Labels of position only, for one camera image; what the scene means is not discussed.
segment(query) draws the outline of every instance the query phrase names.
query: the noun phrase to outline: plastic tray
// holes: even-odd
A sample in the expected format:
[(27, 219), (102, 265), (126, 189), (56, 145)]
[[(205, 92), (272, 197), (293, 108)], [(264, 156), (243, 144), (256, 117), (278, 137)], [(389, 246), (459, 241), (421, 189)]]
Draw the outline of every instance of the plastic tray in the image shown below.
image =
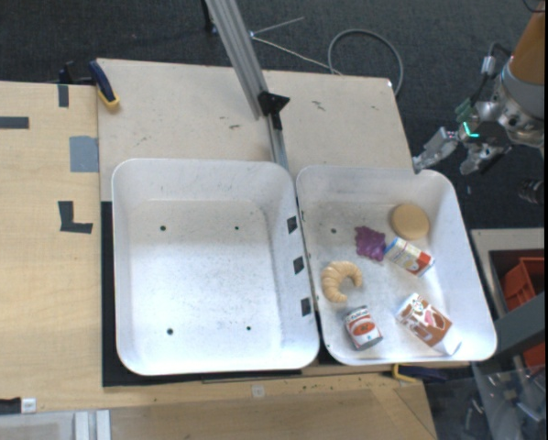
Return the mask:
[[(479, 361), (489, 358), (497, 337), (476, 264), (467, 239), (455, 189), (442, 174), (423, 170), (309, 166), (297, 176), (302, 227), (312, 273), (313, 291), (331, 355), (346, 365)], [(383, 259), (356, 253), (357, 226), (395, 237), (389, 224), (393, 207), (414, 203), (429, 215), (428, 236), (413, 241), (435, 263), (418, 278)], [(322, 292), (321, 271), (333, 260), (350, 260), (362, 270), (364, 283), (344, 282), (347, 302), (329, 302)], [(462, 344), (446, 356), (426, 346), (397, 323), (394, 314), (413, 292), (449, 316)], [(348, 310), (365, 304), (384, 336), (373, 347), (356, 351), (343, 324)]]
[(294, 184), (270, 162), (112, 177), (116, 346), (140, 375), (299, 369), (319, 349)]

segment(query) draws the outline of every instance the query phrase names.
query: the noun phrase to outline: croissant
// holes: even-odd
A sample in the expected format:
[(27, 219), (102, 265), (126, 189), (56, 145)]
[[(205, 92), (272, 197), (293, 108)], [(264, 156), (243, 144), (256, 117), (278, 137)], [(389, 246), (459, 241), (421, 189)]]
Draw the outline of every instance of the croissant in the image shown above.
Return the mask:
[(347, 296), (339, 291), (339, 286), (345, 278), (349, 277), (356, 287), (363, 283), (362, 271), (359, 267), (348, 260), (335, 260), (321, 272), (323, 284), (323, 295), (333, 303), (342, 303)]

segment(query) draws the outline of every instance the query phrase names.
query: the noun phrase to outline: gray tape square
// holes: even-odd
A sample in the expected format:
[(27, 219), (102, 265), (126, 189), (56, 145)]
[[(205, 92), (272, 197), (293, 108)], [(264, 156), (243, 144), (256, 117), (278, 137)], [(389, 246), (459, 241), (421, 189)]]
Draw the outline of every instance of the gray tape square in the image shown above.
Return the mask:
[(99, 172), (99, 142), (88, 136), (71, 137), (71, 172)]

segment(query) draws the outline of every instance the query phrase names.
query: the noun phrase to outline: purple object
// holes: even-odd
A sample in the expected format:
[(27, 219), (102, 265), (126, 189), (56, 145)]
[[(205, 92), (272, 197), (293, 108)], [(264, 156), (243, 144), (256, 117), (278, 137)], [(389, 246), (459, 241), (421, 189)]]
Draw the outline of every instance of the purple object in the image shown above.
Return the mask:
[(384, 259), (386, 235), (367, 226), (357, 226), (356, 231), (357, 254), (381, 262)]

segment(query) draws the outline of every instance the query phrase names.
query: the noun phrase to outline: red and white can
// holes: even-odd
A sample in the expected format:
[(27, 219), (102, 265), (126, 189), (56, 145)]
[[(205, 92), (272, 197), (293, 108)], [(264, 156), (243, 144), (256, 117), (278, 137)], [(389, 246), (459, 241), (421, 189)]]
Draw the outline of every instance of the red and white can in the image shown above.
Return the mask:
[(346, 314), (344, 324), (356, 350), (372, 347), (384, 338), (365, 305)]

